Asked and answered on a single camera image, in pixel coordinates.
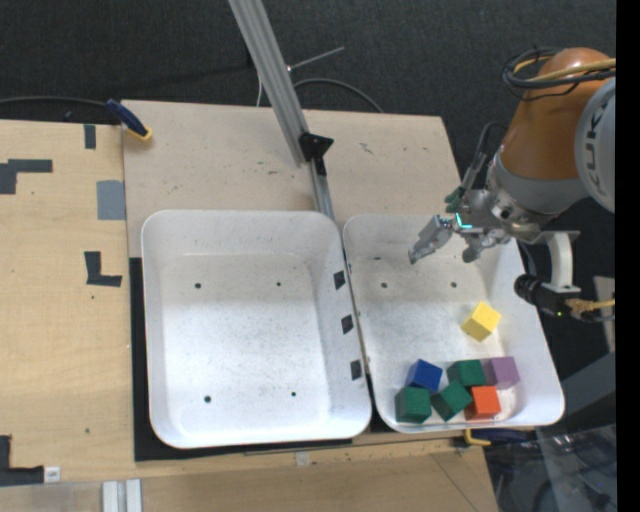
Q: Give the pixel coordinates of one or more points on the yellow cube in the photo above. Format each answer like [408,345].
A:
[481,321]

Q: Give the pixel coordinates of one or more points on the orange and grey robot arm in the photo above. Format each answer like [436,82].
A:
[545,135]

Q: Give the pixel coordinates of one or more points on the pale wood board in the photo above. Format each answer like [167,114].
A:
[225,160]

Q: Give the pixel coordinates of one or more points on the white plastic tray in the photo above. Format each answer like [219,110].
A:
[425,320]
[250,330]

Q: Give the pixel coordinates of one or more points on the blue cube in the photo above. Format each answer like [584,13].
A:
[424,375]

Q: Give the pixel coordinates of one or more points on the green cube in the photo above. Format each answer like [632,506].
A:
[451,399]
[412,404]
[467,372]

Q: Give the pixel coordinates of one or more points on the black cylinder on white bracket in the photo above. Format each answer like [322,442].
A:
[542,295]

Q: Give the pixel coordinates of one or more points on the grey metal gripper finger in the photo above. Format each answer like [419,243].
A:
[475,249]
[431,241]

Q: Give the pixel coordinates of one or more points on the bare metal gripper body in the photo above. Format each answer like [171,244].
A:
[500,215]

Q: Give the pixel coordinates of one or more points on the orange cube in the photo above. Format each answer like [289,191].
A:
[483,401]

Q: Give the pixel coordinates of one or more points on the purple cube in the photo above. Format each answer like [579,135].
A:
[504,371]

